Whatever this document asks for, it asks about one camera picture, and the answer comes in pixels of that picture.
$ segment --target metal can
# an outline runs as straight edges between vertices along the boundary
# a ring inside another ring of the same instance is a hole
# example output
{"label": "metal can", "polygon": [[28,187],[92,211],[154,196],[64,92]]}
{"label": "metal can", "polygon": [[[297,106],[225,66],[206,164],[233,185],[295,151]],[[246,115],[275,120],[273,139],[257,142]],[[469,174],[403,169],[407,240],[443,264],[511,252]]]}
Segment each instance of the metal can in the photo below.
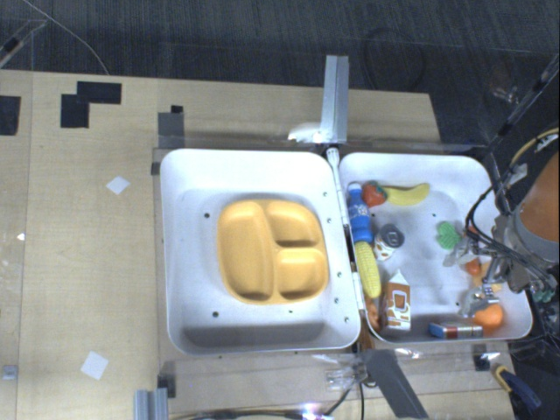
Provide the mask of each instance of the metal can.
{"label": "metal can", "polygon": [[404,234],[394,224],[386,224],[375,236],[374,254],[380,262],[388,260],[404,244]]}
{"label": "metal can", "polygon": [[483,334],[480,325],[471,325],[461,322],[430,322],[430,334],[443,340],[458,340],[463,338],[481,338]]}

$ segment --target water bottle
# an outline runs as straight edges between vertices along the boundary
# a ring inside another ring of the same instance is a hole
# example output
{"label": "water bottle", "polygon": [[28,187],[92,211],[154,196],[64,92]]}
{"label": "water bottle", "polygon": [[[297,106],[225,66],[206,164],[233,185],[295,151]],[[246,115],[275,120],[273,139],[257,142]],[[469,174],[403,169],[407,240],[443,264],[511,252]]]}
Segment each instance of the water bottle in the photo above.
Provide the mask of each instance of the water bottle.
{"label": "water bottle", "polygon": [[368,205],[361,198],[361,185],[357,183],[348,186],[348,217],[352,229],[353,242],[373,242],[374,234],[369,223]]}

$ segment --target banana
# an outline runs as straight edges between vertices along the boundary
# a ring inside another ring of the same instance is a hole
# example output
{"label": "banana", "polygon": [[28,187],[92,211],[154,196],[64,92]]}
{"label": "banana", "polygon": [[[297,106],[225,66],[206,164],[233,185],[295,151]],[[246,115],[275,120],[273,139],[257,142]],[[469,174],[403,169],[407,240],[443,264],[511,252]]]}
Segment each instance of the banana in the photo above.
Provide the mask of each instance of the banana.
{"label": "banana", "polygon": [[384,186],[387,201],[396,206],[415,206],[428,197],[430,184],[420,184],[412,188]]}

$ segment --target orange fruit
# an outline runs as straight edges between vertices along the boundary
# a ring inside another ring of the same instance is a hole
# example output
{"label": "orange fruit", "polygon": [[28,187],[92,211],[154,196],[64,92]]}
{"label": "orange fruit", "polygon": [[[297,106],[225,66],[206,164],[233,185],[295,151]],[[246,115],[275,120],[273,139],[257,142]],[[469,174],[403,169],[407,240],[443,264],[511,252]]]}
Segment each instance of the orange fruit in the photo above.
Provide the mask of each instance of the orange fruit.
{"label": "orange fruit", "polygon": [[472,320],[477,326],[482,326],[485,331],[492,331],[503,322],[504,311],[500,304],[491,304],[484,310],[476,311]]}

